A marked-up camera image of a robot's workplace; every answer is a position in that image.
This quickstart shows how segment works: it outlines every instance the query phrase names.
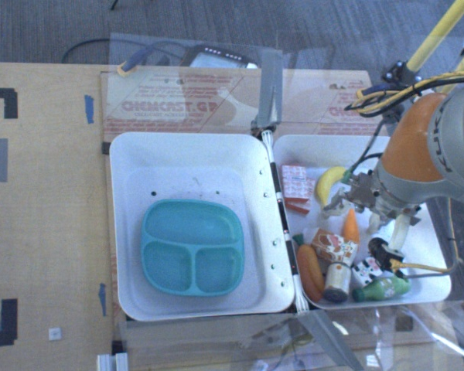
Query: toy carrot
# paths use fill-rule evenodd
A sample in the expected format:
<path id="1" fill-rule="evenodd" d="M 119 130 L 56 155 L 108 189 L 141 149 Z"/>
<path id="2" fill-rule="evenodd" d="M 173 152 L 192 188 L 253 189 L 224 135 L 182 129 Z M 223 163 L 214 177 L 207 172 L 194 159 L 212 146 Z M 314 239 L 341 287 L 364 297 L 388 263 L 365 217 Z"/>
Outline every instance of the toy carrot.
<path id="1" fill-rule="evenodd" d="M 360 235 L 359 228 L 357 227 L 356 212 L 354 209 L 349 209 L 347 213 L 346 221 L 343 224 L 342 236 L 348 240 L 352 240 L 354 243 L 359 244 Z"/>

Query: green bottle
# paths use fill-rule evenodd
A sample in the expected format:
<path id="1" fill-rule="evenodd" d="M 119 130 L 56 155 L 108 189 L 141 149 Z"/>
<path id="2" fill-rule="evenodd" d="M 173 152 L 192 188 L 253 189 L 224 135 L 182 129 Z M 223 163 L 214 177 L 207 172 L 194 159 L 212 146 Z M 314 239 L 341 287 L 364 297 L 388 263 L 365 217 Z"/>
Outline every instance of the green bottle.
<path id="1" fill-rule="evenodd" d="M 355 288 L 353 298 L 355 302 L 383 301 L 411 290 L 411 282 L 397 276 L 381 277 L 369 283 L 366 287 Z"/>

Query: toy banana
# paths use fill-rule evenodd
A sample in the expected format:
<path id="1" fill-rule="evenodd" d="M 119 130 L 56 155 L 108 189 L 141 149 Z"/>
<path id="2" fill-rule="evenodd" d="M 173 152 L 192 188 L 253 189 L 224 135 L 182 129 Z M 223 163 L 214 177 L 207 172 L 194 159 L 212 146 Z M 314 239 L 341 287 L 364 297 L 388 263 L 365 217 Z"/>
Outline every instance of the toy banana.
<path id="1" fill-rule="evenodd" d="M 330 190 L 336 182 L 342 180 L 346 168 L 343 166 L 333 166 L 324 171 L 319 177 L 316 183 L 315 193 L 318 199 L 322 203 L 322 207 L 328 204 L 328 198 L 330 196 Z"/>

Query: blue divided plate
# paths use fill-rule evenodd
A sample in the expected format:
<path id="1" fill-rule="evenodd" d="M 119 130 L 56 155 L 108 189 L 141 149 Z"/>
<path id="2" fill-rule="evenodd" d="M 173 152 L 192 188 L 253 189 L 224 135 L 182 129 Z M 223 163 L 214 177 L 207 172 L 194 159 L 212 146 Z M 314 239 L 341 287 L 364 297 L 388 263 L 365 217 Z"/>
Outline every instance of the blue divided plate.
<path id="1" fill-rule="evenodd" d="M 237 215 L 219 203 L 164 199 L 145 213 L 142 266 L 148 281 L 177 295 L 228 294 L 244 273 L 244 233 Z"/>

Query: yellow pole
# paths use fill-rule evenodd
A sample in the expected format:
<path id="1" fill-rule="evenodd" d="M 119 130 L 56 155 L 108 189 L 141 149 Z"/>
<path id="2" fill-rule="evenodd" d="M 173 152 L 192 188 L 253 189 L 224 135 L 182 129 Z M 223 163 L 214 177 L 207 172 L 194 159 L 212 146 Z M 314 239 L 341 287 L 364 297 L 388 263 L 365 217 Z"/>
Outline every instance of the yellow pole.
<path id="1" fill-rule="evenodd" d="M 455 71 L 463 71 L 463 70 L 464 70 L 464 57 L 457 65 L 457 68 L 455 69 Z M 452 89 L 454 89 L 456 85 L 457 84 L 454 84 L 454 83 L 451 83 L 449 85 L 444 85 L 442 88 L 437 89 L 437 91 L 442 92 L 444 94 L 448 94 Z"/>
<path id="2" fill-rule="evenodd" d="M 463 15 L 464 0 L 455 0 L 412 58 L 407 62 L 407 68 L 411 72 L 416 73 L 421 69 L 423 63 L 433 54 L 438 45 L 449 34 Z"/>

